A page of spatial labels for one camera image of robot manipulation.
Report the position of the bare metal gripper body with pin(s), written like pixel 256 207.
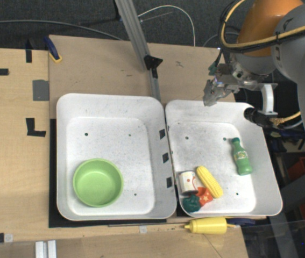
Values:
pixel 228 77

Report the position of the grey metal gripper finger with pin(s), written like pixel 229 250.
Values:
pixel 219 91
pixel 208 94

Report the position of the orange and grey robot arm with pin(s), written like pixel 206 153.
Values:
pixel 268 12

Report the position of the thin rod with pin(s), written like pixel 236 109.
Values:
pixel 155 89

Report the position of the white plastic tray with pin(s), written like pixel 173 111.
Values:
pixel 114 144
pixel 211 154

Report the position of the black block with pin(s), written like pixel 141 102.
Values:
pixel 152 62

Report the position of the green bottle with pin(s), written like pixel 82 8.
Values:
pixel 241 157

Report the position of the yellow corn cob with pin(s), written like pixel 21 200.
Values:
pixel 209 181

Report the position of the white can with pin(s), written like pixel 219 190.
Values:
pixel 187 182

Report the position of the orange packet with star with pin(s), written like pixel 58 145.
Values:
pixel 205 196

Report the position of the yellow squeeze bottle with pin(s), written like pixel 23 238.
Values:
pixel 208 225

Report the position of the green bowl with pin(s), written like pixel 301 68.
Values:
pixel 98 183

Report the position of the black cylinder on white bracket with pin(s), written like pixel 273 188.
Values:
pixel 268 98

